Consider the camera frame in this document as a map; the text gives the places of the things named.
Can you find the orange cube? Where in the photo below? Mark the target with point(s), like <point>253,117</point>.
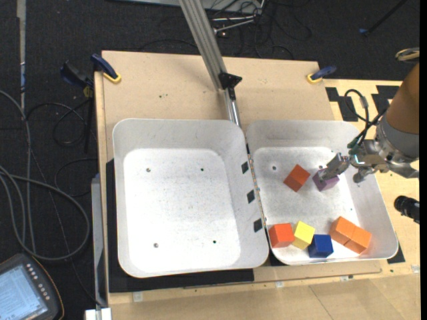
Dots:
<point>359,240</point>
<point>342,229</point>
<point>296,178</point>

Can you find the yellow cube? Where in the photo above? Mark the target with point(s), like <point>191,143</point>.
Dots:
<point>303,233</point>

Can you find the white plastic tray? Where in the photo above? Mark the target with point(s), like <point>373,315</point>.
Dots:
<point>180,205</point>
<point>300,208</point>

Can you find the red cube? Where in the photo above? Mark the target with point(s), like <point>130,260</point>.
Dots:
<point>281,235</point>

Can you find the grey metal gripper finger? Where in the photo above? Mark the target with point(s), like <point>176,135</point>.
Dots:
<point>361,176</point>
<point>336,166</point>

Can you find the pale wood board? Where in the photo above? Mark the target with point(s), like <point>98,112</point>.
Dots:
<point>160,92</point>

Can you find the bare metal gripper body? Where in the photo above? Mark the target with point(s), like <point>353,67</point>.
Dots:
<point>380,158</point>

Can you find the blue cube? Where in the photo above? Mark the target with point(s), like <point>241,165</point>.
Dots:
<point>321,246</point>

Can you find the purple cube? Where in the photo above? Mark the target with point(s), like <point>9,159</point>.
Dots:
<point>330,183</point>

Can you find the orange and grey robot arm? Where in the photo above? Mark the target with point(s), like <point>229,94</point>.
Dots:
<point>405,112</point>

